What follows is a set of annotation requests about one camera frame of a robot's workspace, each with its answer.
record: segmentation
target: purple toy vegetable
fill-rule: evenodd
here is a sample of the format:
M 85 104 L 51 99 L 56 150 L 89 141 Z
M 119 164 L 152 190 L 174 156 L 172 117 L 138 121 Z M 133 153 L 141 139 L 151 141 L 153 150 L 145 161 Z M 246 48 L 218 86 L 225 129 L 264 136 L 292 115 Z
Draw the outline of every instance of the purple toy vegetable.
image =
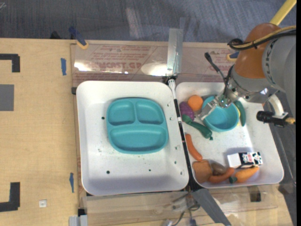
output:
M 180 113 L 181 115 L 185 114 L 189 116 L 194 121 L 194 112 L 190 108 L 190 106 L 187 104 L 187 102 L 181 102 L 180 103 Z

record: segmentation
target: black bracket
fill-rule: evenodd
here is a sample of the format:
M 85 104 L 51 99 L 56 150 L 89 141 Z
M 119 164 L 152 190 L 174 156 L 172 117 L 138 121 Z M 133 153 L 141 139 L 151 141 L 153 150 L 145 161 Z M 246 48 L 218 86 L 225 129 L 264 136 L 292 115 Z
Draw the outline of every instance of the black bracket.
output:
M 20 56 L 18 54 L 0 54 L 0 60 L 11 60 L 11 72 L 20 72 Z
M 0 212 L 15 211 L 20 207 L 20 183 L 10 183 L 9 201 L 0 202 Z

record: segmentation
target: wooden table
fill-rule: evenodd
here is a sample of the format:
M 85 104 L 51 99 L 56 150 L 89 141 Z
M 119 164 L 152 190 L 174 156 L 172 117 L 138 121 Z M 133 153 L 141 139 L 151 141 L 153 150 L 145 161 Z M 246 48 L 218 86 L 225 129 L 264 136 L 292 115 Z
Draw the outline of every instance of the wooden table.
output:
M 0 60 L 0 84 L 14 85 L 15 93 L 14 110 L 0 111 L 0 202 L 9 201 L 10 183 L 20 182 L 20 207 L 0 212 L 0 225 L 63 226 L 68 225 L 69 216 L 77 215 L 79 185 L 70 50 L 73 43 L 73 40 L 0 39 L 0 53 L 18 54 L 21 64 L 21 71 L 12 73 L 12 62 Z M 66 75 L 62 73 L 61 58 L 66 59 Z M 74 192 L 69 180 L 71 173 Z M 230 222 L 291 225 L 282 194 L 276 186 L 270 186 L 268 191 L 273 193 L 273 208 L 231 213 L 229 206 L 226 216 Z M 40 207 L 40 200 L 47 200 L 47 206 Z M 213 221 L 200 216 L 198 223 L 206 225 Z

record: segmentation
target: toy orange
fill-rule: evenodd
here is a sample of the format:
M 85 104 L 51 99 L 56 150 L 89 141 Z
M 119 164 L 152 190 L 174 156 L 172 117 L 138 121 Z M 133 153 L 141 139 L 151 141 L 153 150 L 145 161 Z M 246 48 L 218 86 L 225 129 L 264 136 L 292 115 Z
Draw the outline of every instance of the toy orange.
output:
M 190 108 L 193 110 L 193 111 L 198 111 L 202 108 L 202 105 L 203 105 L 203 99 L 202 97 L 199 97 L 197 95 L 193 95 L 193 96 L 190 96 L 188 101 L 187 101 L 187 104 L 190 106 Z

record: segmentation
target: orange carrot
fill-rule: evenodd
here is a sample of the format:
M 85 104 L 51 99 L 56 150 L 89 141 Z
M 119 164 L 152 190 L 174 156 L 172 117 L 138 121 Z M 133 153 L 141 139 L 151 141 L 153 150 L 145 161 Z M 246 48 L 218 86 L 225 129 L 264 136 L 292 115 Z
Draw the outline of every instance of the orange carrot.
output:
M 192 143 L 191 135 L 190 134 L 186 134 L 185 138 L 186 138 L 187 148 L 188 148 L 189 153 L 193 156 L 193 158 L 195 160 L 202 161 L 203 160 L 203 156 L 200 153 L 198 153 L 198 151 L 194 147 L 194 145 Z
M 246 182 L 251 176 L 253 176 L 257 171 L 259 170 L 259 167 L 253 167 L 253 168 L 247 168 L 242 169 L 235 173 L 235 176 L 230 178 L 230 182 L 238 182 L 238 183 L 244 183 Z
M 211 183 L 221 183 L 222 181 L 227 180 L 231 175 L 234 173 L 234 168 L 228 168 L 225 174 L 218 175 L 218 176 L 211 176 L 208 179 L 208 182 Z

